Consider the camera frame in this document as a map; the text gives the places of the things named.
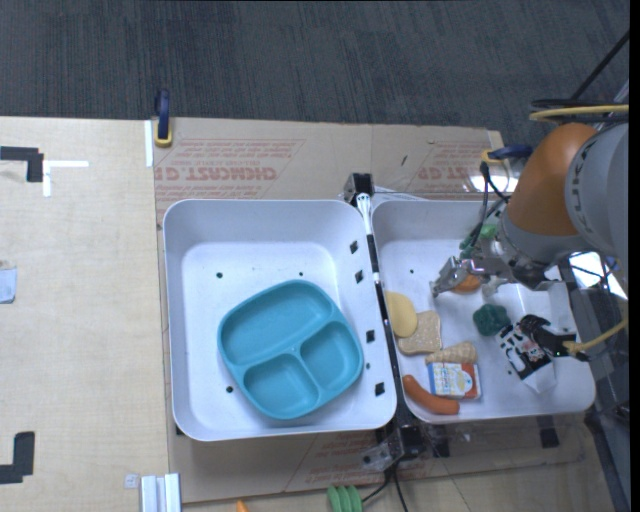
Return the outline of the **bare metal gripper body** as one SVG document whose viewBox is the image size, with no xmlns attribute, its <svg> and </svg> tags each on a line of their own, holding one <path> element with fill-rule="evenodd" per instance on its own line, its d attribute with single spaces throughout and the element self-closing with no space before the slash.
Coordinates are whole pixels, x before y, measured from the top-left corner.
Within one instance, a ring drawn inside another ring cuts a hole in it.
<svg viewBox="0 0 640 512">
<path fill-rule="evenodd" d="M 518 283 L 530 290 L 544 290 L 549 286 L 547 269 L 547 264 L 503 243 L 479 243 L 470 257 L 470 272 L 486 282 L 496 282 L 496 286 Z"/>
</svg>

